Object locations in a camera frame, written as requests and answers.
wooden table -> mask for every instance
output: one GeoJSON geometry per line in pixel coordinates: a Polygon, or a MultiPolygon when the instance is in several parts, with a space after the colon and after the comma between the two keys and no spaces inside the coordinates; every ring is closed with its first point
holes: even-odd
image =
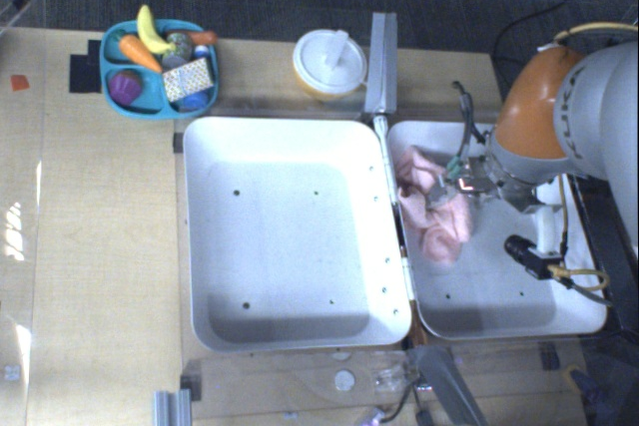
{"type": "MultiPolygon", "coordinates": [[[[69,93],[69,56],[86,54],[87,41],[100,33],[15,34],[14,44],[2,47],[15,58],[11,70],[0,70],[2,88],[9,72],[35,77],[37,59],[25,56],[37,41],[47,49],[46,86],[32,84],[46,87],[46,100],[28,424],[151,425],[154,391],[175,392],[183,370],[173,147],[179,124],[131,120],[101,95],[69,93]]],[[[296,88],[292,51],[289,43],[221,40],[222,86],[214,110],[321,109],[296,88]]],[[[478,121],[491,121],[498,111],[486,55],[400,50],[397,67],[400,106],[407,111],[457,119],[452,80],[473,94],[478,121]]],[[[491,423],[542,424],[561,415],[585,424],[579,398],[558,372],[541,371],[530,346],[464,346],[459,356],[468,383],[473,391],[483,389],[479,404],[491,423]]],[[[561,349],[564,360],[582,363],[574,343],[561,349]]],[[[228,358],[221,369],[225,364],[237,367],[228,358]]],[[[238,388],[244,392],[228,397],[236,401],[230,408],[260,399],[251,381],[238,388]]],[[[434,398],[428,402],[438,423],[446,424],[434,398]]],[[[283,412],[196,424],[352,424],[362,409],[283,412]]],[[[407,407],[394,424],[414,424],[413,417],[407,407]]]]}

yellow banana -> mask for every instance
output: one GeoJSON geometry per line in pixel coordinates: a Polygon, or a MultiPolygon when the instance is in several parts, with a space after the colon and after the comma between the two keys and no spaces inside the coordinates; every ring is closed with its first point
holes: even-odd
{"type": "Polygon", "coordinates": [[[175,51],[174,43],[168,43],[156,31],[156,22],[151,9],[146,4],[138,12],[138,36],[153,54],[175,51]]]}

pink towel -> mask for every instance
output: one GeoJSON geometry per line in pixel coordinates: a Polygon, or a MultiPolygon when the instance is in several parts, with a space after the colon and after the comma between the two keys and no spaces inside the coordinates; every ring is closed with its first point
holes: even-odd
{"type": "Polygon", "coordinates": [[[426,194],[443,171],[415,146],[409,147],[395,166],[401,211],[408,225],[419,231],[421,252],[431,261],[452,265],[461,245],[470,239],[472,225],[468,201],[462,194],[426,211],[426,194]]]}

purple toy vegetable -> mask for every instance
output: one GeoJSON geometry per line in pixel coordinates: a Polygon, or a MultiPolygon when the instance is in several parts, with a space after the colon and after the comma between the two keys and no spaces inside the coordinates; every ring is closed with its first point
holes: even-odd
{"type": "Polygon", "coordinates": [[[109,94],[114,102],[128,107],[142,94],[140,76],[133,70],[116,73],[109,80],[109,94]]]}

blue plastic container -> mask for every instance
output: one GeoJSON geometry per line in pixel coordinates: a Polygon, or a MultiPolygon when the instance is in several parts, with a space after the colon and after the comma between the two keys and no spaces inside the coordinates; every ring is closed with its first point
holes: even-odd
{"type": "MultiPolygon", "coordinates": [[[[159,34],[172,30],[202,31],[202,27],[180,20],[156,20],[156,29],[159,34]]],[[[111,27],[103,36],[100,45],[100,77],[102,79],[102,91],[109,105],[123,116],[137,119],[178,119],[193,118],[202,115],[215,103],[220,88],[218,72],[218,58],[213,46],[209,47],[211,56],[209,63],[213,75],[213,87],[204,91],[208,101],[200,109],[180,112],[179,103],[172,104],[167,98],[164,89],[162,75],[153,72],[143,66],[129,61],[120,52],[116,35],[124,31],[128,34],[137,34],[138,27],[135,20],[122,22],[111,27]],[[116,73],[131,70],[136,72],[142,81],[142,94],[131,105],[124,106],[116,103],[109,93],[109,80],[116,73]]]]}

